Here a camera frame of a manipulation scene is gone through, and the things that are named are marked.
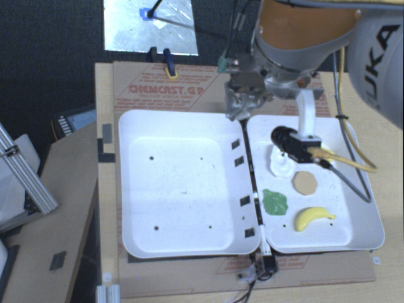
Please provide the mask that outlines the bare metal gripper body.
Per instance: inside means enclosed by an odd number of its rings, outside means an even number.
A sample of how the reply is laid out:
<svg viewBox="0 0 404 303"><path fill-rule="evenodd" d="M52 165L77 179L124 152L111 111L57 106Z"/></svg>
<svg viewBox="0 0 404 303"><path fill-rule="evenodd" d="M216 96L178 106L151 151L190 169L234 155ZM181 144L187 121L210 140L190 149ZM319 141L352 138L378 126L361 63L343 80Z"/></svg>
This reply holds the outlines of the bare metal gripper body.
<svg viewBox="0 0 404 303"><path fill-rule="evenodd" d="M240 70L225 84L225 99L227 105L258 105L273 97L293 99L310 81L310 75L299 72Z"/></svg>

